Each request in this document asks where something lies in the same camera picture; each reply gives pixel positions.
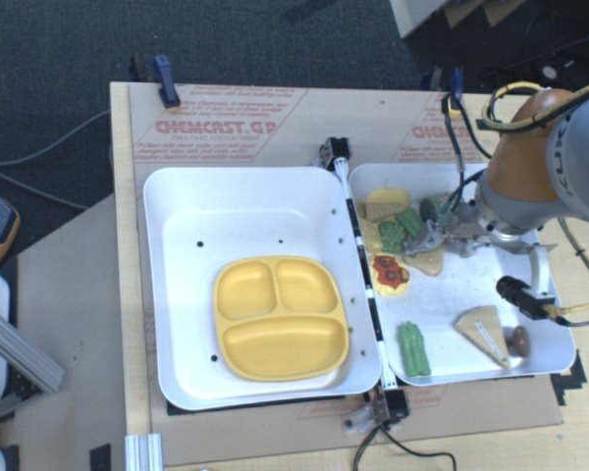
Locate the pale yellow toy cheese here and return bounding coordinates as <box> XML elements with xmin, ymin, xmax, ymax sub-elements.
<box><xmin>359</xmin><ymin>218</ymin><xmax>385</xmax><ymax>255</ymax></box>

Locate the black block with thin wires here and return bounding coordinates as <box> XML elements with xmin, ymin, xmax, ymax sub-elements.
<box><xmin>318</xmin><ymin>135</ymin><xmax>352</xmax><ymax>172</ymax></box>
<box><xmin>371</xmin><ymin>388</ymin><xmax>412</xmax><ymax>430</ymax></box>

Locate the beige toy biscuit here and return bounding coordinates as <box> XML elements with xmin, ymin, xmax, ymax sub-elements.
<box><xmin>402</xmin><ymin>248</ymin><xmax>445</xmax><ymax>278</ymax></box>

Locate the green red-spotted toy food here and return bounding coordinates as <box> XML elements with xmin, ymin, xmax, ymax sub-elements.
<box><xmin>377</xmin><ymin>219</ymin><xmax>408</xmax><ymax>255</ymax></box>

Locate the brown toy egg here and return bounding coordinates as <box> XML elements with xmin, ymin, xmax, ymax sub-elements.
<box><xmin>509</xmin><ymin>325</ymin><xmax>532</xmax><ymax>358</ymax></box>

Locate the yellow and red pizza slice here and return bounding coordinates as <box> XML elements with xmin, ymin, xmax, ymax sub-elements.
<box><xmin>368</xmin><ymin>252</ymin><xmax>412</xmax><ymax>298</ymax></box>

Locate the brown cardboard board red print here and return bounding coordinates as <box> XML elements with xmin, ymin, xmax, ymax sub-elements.
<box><xmin>127</xmin><ymin>82</ymin><xmax>566</xmax><ymax>466</ymax></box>

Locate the yellow divided plate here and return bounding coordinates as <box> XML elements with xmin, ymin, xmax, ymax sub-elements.
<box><xmin>212</xmin><ymin>254</ymin><xmax>351</xmax><ymax>383</ymax></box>

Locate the green toy pepper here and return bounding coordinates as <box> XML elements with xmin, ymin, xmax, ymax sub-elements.
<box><xmin>395</xmin><ymin>206</ymin><xmax>426</xmax><ymax>240</ymax></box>

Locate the tan toy waffle cone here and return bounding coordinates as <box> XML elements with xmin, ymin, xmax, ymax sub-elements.
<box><xmin>361</xmin><ymin>200</ymin><xmax>409</xmax><ymax>223</ymax></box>

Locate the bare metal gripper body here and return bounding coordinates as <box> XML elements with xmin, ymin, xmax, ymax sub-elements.
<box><xmin>441</xmin><ymin>201</ymin><xmax>530</xmax><ymax>253</ymax></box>

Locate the white plastic tray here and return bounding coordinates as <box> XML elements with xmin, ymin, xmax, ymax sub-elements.
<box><xmin>348</xmin><ymin>162</ymin><xmax>578</xmax><ymax>389</ymax></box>
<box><xmin>142</xmin><ymin>165</ymin><xmax>384</xmax><ymax>412</ymax></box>

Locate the small green can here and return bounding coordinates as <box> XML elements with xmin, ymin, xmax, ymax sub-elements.
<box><xmin>418</xmin><ymin>192</ymin><xmax>455</xmax><ymax>226</ymax></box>

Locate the black cylinder on white bracket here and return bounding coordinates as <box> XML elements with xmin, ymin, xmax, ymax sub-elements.
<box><xmin>495</xmin><ymin>242</ymin><xmax>560</xmax><ymax>322</ymax></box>

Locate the thin black and white rod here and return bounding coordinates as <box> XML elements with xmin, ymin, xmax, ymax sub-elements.
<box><xmin>334</xmin><ymin>156</ymin><xmax>398</xmax><ymax>391</ymax></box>

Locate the green toy asparagus bundle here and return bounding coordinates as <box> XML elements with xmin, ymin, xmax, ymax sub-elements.
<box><xmin>397</xmin><ymin>321</ymin><xmax>433</xmax><ymax>379</ymax></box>

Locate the tan toy bread wedge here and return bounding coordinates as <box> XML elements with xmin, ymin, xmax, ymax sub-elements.
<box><xmin>453</xmin><ymin>304</ymin><xmax>512</xmax><ymax>370</ymax></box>

